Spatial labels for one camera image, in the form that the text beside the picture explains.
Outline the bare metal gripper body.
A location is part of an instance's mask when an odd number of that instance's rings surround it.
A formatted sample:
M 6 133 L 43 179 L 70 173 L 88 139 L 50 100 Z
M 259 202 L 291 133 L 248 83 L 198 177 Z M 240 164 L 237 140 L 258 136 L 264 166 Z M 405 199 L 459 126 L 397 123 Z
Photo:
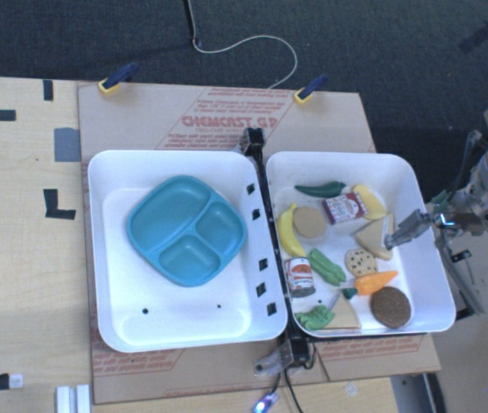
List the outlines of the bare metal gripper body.
M 454 223 L 455 230 L 469 232 L 473 236 L 488 233 L 488 193 L 461 189 L 451 194 L 442 190 L 430 200 L 435 214 Z

